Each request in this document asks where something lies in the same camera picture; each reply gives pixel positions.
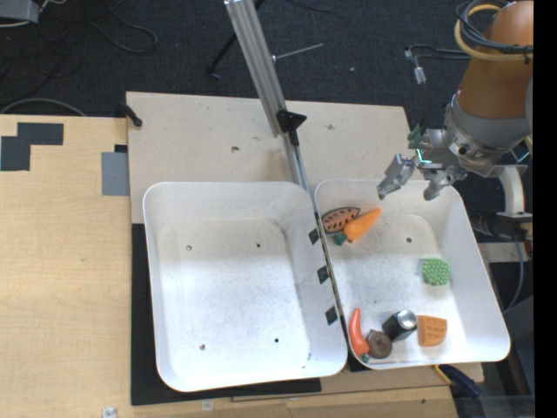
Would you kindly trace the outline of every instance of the black tripod leg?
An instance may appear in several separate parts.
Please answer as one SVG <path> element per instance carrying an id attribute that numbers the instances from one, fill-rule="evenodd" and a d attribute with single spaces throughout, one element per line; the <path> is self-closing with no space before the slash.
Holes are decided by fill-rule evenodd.
<path id="1" fill-rule="evenodd" d="M 265 0 L 258 0 L 255 3 L 255 8 L 258 10 L 259 7 L 263 4 L 264 1 Z M 218 63 L 222 60 L 222 58 L 225 56 L 225 54 L 228 52 L 228 50 L 231 48 L 231 46 L 234 45 L 234 42 L 236 42 L 236 39 L 237 39 L 236 34 L 233 34 L 232 37 L 230 37 L 228 39 L 228 42 L 226 42 L 223 49 L 213 59 L 213 61 L 209 65 L 207 65 L 206 71 L 207 71 L 207 74 L 209 76 L 211 76 L 212 78 L 215 78 L 215 79 L 220 79 L 220 76 L 215 72 L 215 70 L 217 69 Z"/>

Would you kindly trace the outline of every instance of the wooden table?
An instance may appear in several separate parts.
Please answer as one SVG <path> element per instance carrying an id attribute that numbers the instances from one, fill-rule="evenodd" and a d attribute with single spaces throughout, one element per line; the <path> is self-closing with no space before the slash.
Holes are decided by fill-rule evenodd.
<path id="1" fill-rule="evenodd" d="M 140 98 L 144 105 L 138 103 Z M 210 98 L 199 100 L 211 103 Z M 133 108 L 150 122 L 152 116 L 145 116 L 148 113 L 144 110 L 152 104 L 145 95 L 131 95 L 128 101 L 135 101 Z M 260 109 L 257 104 L 248 105 L 255 112 Z M 319 111 L 313 103 L 292 103 L 291 110 L 304 109 Z M 393 131 L 407 129 L 404 112 L 398 107 L 355 109 L 359 115 L 380 114 Z M 300 127 L 312 184 L 323 178 L 312 164 L 320 157 L 306 152 L 317 136 L 312 136 L 312 128 L 322 130 L 321 136 L 342 131 L 342 119 L 331 121 L 339 112 L 328 112 L 329 117 L 324 115 L 313 127 Z M 3 415 L 98 418 L 105 408 L 116 408 L 117 417 L 458 416 L 449 387 L 431 367 L 343 371 L 322 379 L 319 394 L 296 398 L 219 398 L 132 406 L 134 187 L 131 195 L 103 195 L 101 172 L 102 153 L 128 144 L 131 123 L 123 118 L 3 115 L 0 136 L 16 136 L 18 123 L 64 124 L 64 143 L 32 145 L 28 171 L 0 172 Z M 405 135 L 390 147 L 400 147 Z M 359 149 L 359 141 L 365 139 L 356 135 L 354 151 Z M 237 146 L 240 151 L 248 147 Z M 130 149 L 131 158 L 137 153 L 138 149 Z M 139 162 L 131 161 L 132 179 L 138 171 L 134 165 Z M 476 381 L 483 380 L 479 363 L 459 368 Z"/>

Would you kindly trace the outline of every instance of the green textured toy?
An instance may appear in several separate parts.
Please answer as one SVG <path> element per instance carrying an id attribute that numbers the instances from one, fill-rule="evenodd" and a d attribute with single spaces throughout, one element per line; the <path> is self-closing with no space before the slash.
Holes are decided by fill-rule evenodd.
<path id="1" fill-rule="evenodd" d="M 425 283 L 429 285 L 446 285 L 450 275 L 449 265 L 443 259 L 437 257 L 425 259 L 422 274 Z"/>

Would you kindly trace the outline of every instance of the green light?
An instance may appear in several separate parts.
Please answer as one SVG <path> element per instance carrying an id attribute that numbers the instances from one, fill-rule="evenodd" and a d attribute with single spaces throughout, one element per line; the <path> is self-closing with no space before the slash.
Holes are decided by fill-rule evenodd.
<path id="1" fill-rule="evenodd" d="M 433 161 L 430 161 L 429 159 L 422 159 L 420 149 L 416 149 L 416 153 L 418 154 L 418 159 L 419 159 L 420 163 L 431 164 L 433 162 Z"/>

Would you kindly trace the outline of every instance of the black can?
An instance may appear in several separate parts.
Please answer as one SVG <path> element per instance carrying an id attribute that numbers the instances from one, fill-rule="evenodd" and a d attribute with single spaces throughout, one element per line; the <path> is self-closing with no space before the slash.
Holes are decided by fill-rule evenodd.
<path id="1" fill-rule="evenodd" d="M 406 339 L 418 327 L 416 315 L 410 310 L 400 310 L 383 322 L 383 332 L 393 342 Z"/>

